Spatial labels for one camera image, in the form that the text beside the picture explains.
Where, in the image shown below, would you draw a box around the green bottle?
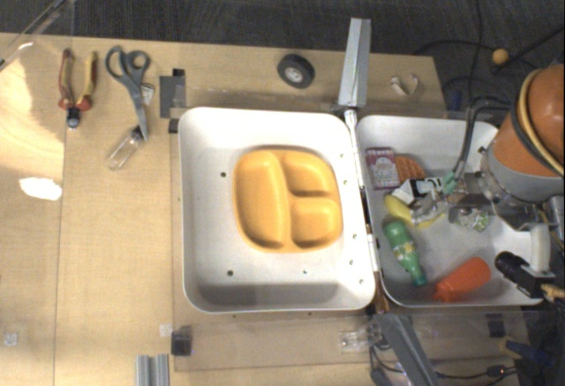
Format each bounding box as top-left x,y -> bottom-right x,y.
381,219 -> 428,287

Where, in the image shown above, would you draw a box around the black and white carton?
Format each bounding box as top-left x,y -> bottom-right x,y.
392,176 -> 443,205

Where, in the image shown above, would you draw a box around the black cylinder on white bracket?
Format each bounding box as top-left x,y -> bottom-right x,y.
493,223 -> 558,299

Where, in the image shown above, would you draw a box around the green and white packet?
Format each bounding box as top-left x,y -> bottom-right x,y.
456,208 -> 491,233

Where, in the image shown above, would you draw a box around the black tape roll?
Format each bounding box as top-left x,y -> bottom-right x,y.
276,53 -> 316,89

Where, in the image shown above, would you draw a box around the clear plastic bottle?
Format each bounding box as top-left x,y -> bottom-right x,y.
106,126 -> 143,171

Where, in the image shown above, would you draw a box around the purple carton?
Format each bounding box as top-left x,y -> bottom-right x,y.
365,147 -> 401,191

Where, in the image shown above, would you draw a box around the orange bottle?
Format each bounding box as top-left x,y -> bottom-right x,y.
432,256 -> 493,304

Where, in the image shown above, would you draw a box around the grey scissors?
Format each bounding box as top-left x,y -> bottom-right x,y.
104,45 -> 152,141

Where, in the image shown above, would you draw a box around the orange divided plate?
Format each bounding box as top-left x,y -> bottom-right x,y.
232,148 -> 344,252

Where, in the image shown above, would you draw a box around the red and yellow pliers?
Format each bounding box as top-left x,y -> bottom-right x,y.
58,48 -> 99,112

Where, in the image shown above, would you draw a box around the orange biscuit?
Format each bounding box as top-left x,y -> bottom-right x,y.
394,154 -> 426,182

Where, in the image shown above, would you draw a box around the yellow banana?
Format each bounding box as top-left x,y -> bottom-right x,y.
383,193 -> 444,230

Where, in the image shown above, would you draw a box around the white plastic tray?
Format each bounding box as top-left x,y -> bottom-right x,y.
355,114 -> 548,309
177,106 -> 377,314

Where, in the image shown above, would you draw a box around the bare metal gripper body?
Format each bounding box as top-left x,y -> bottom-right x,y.
447,171 -> 549,231

